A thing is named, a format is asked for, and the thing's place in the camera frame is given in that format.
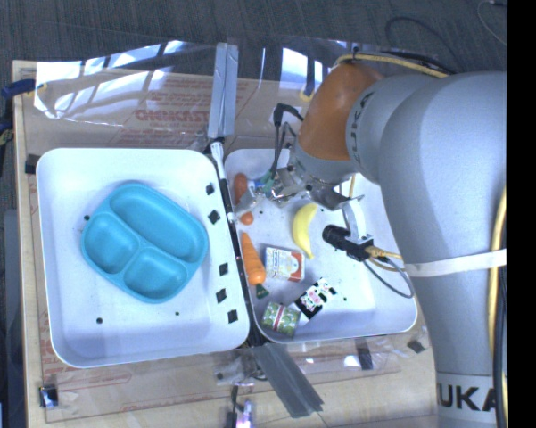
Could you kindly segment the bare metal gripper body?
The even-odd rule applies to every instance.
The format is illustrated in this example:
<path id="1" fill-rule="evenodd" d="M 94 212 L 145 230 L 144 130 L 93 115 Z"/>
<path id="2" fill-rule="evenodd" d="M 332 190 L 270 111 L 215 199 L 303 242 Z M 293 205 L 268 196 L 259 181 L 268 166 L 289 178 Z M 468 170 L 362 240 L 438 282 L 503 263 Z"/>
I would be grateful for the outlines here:
<path id="1" fill-rule="evenodd" d="M 347 177 L 322 179 L 301 169 L 298 164 L 288 165 L 276 171 L 275 179 L 267 190 L 267 197 L 277 202 L 307 198 L 328 210 L 338 210 L 348 202 L 364 198 L 363 194 L 347 197 L 338 192 L 339 185 L 347 180 Z"/>

